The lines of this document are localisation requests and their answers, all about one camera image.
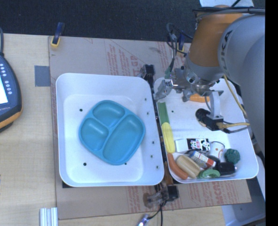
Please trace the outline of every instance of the green toy vegetable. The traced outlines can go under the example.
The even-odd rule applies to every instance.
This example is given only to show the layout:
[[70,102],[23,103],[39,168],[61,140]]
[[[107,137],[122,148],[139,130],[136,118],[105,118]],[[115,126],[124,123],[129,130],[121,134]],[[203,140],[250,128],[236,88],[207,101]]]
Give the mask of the green toy vegetable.
[[240,154],[235,149],[228,149],[224,154],[225,160],[232,162],[234,165],[240,160]]
[[197,178],[206,178],[206,177],[211,177],[211,178],[217,178],[220,176],[220,172],[214,169],[207,169],[204,171],[201,171]]

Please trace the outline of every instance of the blue plastic plate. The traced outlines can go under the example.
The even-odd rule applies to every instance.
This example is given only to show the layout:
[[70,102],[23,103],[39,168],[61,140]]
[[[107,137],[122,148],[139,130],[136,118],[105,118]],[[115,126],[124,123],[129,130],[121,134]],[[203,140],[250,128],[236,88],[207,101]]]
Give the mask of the blue plastic plate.
[[79,128],[82,144],[112,165],[126,163],[137,151],[144,135],[142,120],[111,100],[103,100],[93,106]]

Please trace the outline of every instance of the yellow cable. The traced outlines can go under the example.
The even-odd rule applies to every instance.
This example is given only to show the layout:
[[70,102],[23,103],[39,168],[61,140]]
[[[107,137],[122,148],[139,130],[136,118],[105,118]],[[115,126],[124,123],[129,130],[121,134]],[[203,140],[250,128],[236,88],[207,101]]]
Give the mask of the yellow cable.
[[231,88],[231,86],[230,86],[230,84],[229,84],[229,81],[228,81],[227,76],[224,74],[223,77],[224,77],[224,80],[225,80],[225,82],[227,83],[227,86],[229,87],[229,90],[230,90],[230,92],[232,93],[232,95],[233,95],[233,97],[234,97],[236,103],[238,104],[239,108],[241,109],[241,111],[242,111],[244,117],[247,118],[246,111],[244,110],[244,108],[242,107],[242,105],[241,105],[240,102],[238,101],[238,99],[237,99],[237,97],[236,97],[234,91],[232,90],[232,88]]
[[222,128],[229,128],[229,127],[233,127],[233,126],[249,126],[250,124],[247,122],[239,122],[239,123],[233,123],[233,124],[224,124],[222,122],[218,122],[218,123],[216,123],[216,125],[218,126],[219,129],[222,129]]

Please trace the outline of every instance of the white cup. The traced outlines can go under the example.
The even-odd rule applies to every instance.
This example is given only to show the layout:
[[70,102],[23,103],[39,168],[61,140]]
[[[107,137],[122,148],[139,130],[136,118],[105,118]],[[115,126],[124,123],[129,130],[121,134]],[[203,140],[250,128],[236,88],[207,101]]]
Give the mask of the white cup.
[[218,141],[212,141],[210,143],[210,151],[208,153],[208,158],[211,158],[213,161],[220,161],[222,158],[223,151],[225,146],[223,143]]

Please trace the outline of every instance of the black object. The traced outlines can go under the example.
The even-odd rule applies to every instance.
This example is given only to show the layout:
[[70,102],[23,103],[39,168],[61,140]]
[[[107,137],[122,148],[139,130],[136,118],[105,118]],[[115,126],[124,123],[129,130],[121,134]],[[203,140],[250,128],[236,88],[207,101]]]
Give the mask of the black object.
[[0,129],[8,128],[22,112],[22,93],[8,61],[0,55]]
[[217,123],[223,122],[223,118],[213,120],[207,116],[209,114],[210,114],[210,112],[203,108],[200,108],[195,112],[195,116],[196,116],[197,120],[202,122],[203,124],[205,124],[208,129],[210,129],[212,131],[220,130],[219,127],[217,126]]
[[168,185],[167,188],[168,188],[168,195],[169,195],[167,202],[171,202],[174,199],[179,198],[179,192],[176,185]]
[[217,163],[214,169],[220,172],[220,176],[230,175],[236,171],[235,165],[232,162]]

